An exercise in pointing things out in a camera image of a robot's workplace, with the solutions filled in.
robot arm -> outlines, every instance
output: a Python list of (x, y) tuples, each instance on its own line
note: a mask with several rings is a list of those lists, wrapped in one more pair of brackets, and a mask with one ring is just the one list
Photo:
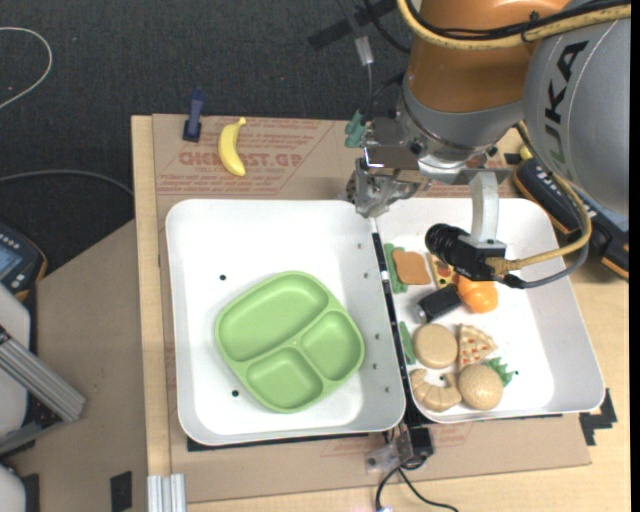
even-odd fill
[[(353, 177), (360, 214), (381, 215), (432, 180), (468, 184), (471, 232), (434, 226), (427, 246), (471, 279), (499, 277), (505, 270), (487, 262), (505, 252), (495, 235), (497, 186), (508, 171), (483, 165), (487, 149), (523, 121), (535, 156), (547, 168), (604, 206), (627, 211), (629, 4), (613, 10), (600, 4), (595, 11), (593, 3), (577, 9), (584, 0), (564, 10), (565, 0), (423, 0), (418, 15), (409, 1), (398, 5), (420, 37), (411, 50), (396, 116), (374, 118), (362, 139), (364, 157)], [(536, 40), (550, 37), (523, 42), (519, 24), (553, 16), (561, 22), (526, 33)], [(443, 37), (423, 29), (419, 20), (425, 19), (439, 27), (465, 27), (448, 33), (477, 36)], [(498, 42), (484, 32), (496, 20), (508, 29)]]

toy orange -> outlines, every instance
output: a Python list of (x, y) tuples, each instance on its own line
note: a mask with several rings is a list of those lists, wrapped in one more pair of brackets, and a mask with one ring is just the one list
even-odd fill
[(487, 313), (498, 307), (498, 289), (493, 281), (472, 281), (458, 275), (457, 290), (474, 313)]

toy banana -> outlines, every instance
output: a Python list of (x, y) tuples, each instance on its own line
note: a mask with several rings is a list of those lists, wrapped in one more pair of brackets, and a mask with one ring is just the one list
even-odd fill
[(223, 127), (218, 138), (218, 155), (222, 165), (227, 171), (236, 176), (244, 176), (247, 172), (236, 150), (240, 128), (245, 124), (247, 124), (247, 120), (241, 117), (236, 123)]

wooden table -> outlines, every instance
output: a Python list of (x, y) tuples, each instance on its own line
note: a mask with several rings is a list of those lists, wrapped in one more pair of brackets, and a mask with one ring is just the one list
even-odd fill
[[(152, 118), (134, 116), (131, 127), (148, 473), (168, 476), (172, 471), (158, 269)], [(571, 280), (617, 415), (613, 428), (596, 431), (596, 446), (589, 448), (593, 463), (559, 470), (416, 483), (416, 488), (429, 499), (452, 504), (465, 512), (631, 510), (629, 285), (595, 262), (585, 264), (571, 276)], [(199, 503), (190, 505), (189, 510), (367, 511), (373, 510), (374, 494), (373, 487), (350, 488)], [(396, 511), (427, 509), (404, 484), (388, 485), (383, 503), (391, 504)]]

green plate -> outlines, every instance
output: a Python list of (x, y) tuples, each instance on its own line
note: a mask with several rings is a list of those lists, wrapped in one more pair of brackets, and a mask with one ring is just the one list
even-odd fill
[(364, 340), (344, 307), (316, 278), (283, 272), (226, 305), (216, 343), (266, 407), (296, 412), (322, 400), (364, 358)]

